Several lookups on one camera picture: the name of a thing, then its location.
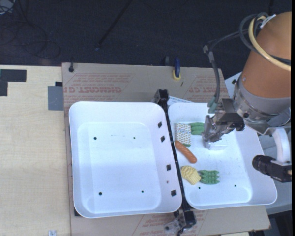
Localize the thin black rod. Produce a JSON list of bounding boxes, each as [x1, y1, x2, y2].
[[161, 101, 191, 214]]

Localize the green pea pods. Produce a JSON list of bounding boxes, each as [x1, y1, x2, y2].
[[188, 122, 206, 136], [198, 169, 221, 185]]

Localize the yellow corn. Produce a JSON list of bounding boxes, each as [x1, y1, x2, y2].
[[180, 165, 202, 186]]

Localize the white plastic tray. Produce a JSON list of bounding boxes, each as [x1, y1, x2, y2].
[[167, 102, 278, 210], [68, 101, 183, 219]]

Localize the black cylinder on white bracket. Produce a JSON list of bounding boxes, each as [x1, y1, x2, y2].
[[252, 128, 292, 183]]

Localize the brown cardboard board red print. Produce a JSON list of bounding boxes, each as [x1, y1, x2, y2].
[[61, 62, 271, 236]]

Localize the white and yellow packet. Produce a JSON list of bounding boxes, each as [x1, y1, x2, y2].
[[174, 122, 193, 148]]

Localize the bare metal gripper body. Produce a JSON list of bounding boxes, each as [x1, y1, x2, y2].
[[212, 98, 292, 136]]

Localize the orange sausage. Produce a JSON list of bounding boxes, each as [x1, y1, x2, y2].
[[174, 140, 198, 164]]

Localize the black block with wires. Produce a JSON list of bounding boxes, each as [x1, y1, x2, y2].
[[153, 89, 170, 105], [181, 209, 197, 232]]

